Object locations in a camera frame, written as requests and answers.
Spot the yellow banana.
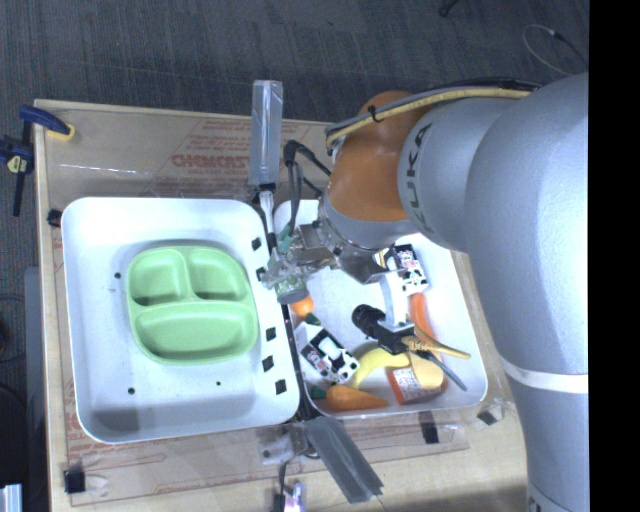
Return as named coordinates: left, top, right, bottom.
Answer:
left=349, top=346, right=412, bottom=392

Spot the orange sausage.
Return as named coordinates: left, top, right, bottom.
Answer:
left=409, top=292, right=442, bottom=352

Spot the large orange carrot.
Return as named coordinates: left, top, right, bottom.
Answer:
left=309, top=383, right=389, bottom=414

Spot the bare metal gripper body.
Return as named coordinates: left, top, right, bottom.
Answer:
left=292, top=222, right=390, bottom=286

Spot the black cylinder on white bracket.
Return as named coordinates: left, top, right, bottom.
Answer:
left=350, top=268, right=417, bottom=356

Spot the small orange carrot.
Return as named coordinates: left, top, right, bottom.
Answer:
left=290, top=295, right=323, bottom=327

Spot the orange bottle with white label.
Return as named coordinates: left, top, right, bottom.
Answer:
left=386, top=366, right=435, bottom=406

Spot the green divided plate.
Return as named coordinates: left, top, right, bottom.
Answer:
left=125, top=245, right=261, bottom=367

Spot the green and white patterned can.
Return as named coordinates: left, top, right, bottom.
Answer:
left=274, top=272, right=310, bottom=306

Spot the white plastic tray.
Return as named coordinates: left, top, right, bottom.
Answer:
left=60, top=195, right=302, bottom=446
left=272, top=199, right=489, bottom=420

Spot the brown cardboard board red print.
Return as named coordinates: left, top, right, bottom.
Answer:
left=43, top=110, right=472, bottom=507

